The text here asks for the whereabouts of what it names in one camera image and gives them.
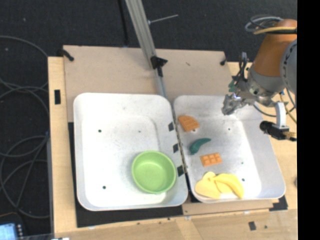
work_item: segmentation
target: dark background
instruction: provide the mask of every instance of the dark background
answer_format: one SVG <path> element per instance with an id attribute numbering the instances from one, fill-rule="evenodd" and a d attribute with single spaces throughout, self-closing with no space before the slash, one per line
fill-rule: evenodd
<path id="1" fill-rule="evenodd" d="M 298 0 L 142 0 L 149 20 L 179 16 L 151 24 L 157 49 L 224 51 L 228 61 L 238 61 L 247 52 L 252 61 L 264 35 L 244 30 L 250 17 L 270 14 L 298 19 Z M 128 10 L 122 0 L 129 47 L 139 47 Z M 117 0 L 0 0 L 0 36 L 21 38 L 36 44 L 48 56 L 56 56 L 63 45 L 124 46 L 124 31 Z M 36 48 L 0 37 L 0 78 L 19 86 L 42 86 L 48 80 L 47 58 Z M 31 136 L 49 133 L 49 117 L 39 99 L 30 93 L 11 92 L 0 83 L 0 152 L 7 153 L 16 143 Z M 48 94 L 35 92 L 48 106 Z M 12 154 L 32 150 L 42 139 L 19 145 Z M 32 161 L 36 153 L 4 158 L 2 181 L 19 165 Z M 45 160 L 43 149 L 39 158 Z M 19 199 L 28 166 L 17 171 L 5 184 L 13 203 Z M 0 219 L 18 213 L 27 234 L 50 232 L 49 219 L 32 218 L 49 213 L 47 164 L 37 162 L 25 183 L 18 209 L 0 185 Z"/>

